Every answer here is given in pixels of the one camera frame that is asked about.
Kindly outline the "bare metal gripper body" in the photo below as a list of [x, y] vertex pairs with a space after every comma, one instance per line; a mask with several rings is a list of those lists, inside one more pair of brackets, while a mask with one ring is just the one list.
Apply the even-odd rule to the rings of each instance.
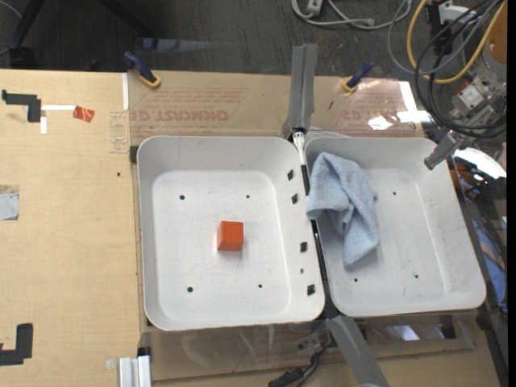
[[506, 123], [507, 67], [477, 66], [452, 98], [451, 122], [462, 130], [487, 131]]

